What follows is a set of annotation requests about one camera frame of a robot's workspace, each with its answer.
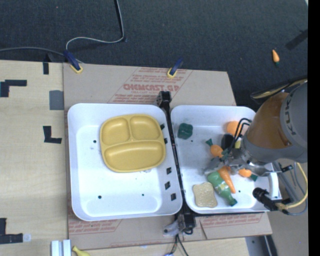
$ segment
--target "yellow cable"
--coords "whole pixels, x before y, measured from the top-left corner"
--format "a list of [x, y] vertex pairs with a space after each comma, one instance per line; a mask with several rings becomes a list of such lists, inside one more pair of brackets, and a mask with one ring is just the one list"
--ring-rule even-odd
[[304, 181], [305, 181], [305, 185], [306, 185], [306, 191], [305, 191], [305, 194], [303, 196], [303, 198], [296, 202], [296, 203], [290, 203], [290, 204], [283, 204], [283, 203], [276, 203], [275, 205], [279, 208], [279, 210], [288, 210], [290, 208], [294, 208], [294, 207], [297, 207], [299, 205], [301, 205], [308, 197], [308, 179], [307, 179], [307, 176], [303, 170], [303, 168], [301, 167], [300, 163], [296, 163], [296, 165], [299, 167], [299, 170], [300, 172], [302, 173], [302, 176], [304, 178]]

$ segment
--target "green bottle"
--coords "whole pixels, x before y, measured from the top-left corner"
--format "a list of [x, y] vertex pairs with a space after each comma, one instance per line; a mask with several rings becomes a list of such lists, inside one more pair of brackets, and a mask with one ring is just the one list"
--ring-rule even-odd
[[225, 198], [230, 206], [234, 206], [237, 203], [237, 200], [234, 199], [231, 195], [231, 191], [227, 183], [221, 178], [219, 172], [214, 171], [210, 173], [207, 177], [208, 182], [210, 182], [214, 190], [223, 198]]

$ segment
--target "cardboard box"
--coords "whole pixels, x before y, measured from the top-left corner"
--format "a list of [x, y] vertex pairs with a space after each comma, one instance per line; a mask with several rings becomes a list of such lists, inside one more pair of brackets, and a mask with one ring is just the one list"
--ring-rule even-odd
[[[170, 91], [171, 108], [179, 105], [235, 106], [235, 98], [226, 72], [178, 70], [175, 78], [167, 78], [165, 68], [81, 64], [83, 71], [75, 73], [63, 64], [65, 146], [67, 179], [69, 169], [67, 113], [78, 103], [153, 104], [160, 91]], [[83, 221], [70, 205], [68, 187], [69, 239], [84, 250], [133, 245], [172, 243], [164, 236], [165, 226], [174, 216]], [[271, 234], [267, 213], [201, 216], [196, 218], [193, 234], [183, 235], [183, 241], [235, 238]]]

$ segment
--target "blue clamp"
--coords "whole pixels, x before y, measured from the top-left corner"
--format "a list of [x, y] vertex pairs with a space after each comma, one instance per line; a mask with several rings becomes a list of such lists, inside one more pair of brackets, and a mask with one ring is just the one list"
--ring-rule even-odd
[[180, 69], [183, 64], [184, 64], [183, 58], [179, 58], [177, 62], [174, 64], [174, 66], [168, 70], [168, 72], [166, 73], [166, 76], [171, 79], [174, 78], [177, 74], [178, 69]]
[[84, 69], [79, 65], [79, 62], [76, 58], [67, 50], [63, 52], [63, 56], [66, 57], [68, 62], [71, 63], [70, 67], [77, 73], [80, 74]]

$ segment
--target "white tray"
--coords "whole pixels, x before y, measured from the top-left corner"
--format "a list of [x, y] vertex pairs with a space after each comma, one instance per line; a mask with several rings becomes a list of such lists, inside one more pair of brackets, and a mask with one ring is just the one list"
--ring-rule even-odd
[[[237, 204], [229, 206], [226, 201], [215, 194], [218, 205], [215, 208], [198, 207], [195, 204], [193, 185], [207, 182], [203, 169], [208, 165], [213, 156], [206, 144], [212, 139], [213, 144], [221, 144], [221, 139], [226, 133], [226, 124], [229, 121], [239, 121], [241, 118], [253, 119], [255, 112], [241, 106], [196, 106], [180, 105], [171, 111], [171, 121], [175, 136], [178, 162], [181, 172], [185, 199], [188, 206], [199, 214], [222, 214], [222, 213], [249, 213], [268, 211], [262, 203], [252, 195], [256, 187], [269, 190], [268, 177], [259, 177], [255, 182], [244, 178], [239, 174], [231, 176], [236, 193], [232, 196]], [[192, 136], [188, 139], [178, 138], [179, 125], [181, 123], [193, 126]]]
[[[146, 114], [154, 117], [167, 139], [164, 161], [150, 170], [118, 173], [101, 154], [100, 127], [109, 118]], [[173, 215], [182, 195], [165, 113], [154, 105], [80, 103], [67, 114], [71, 202], [85, 221]]]

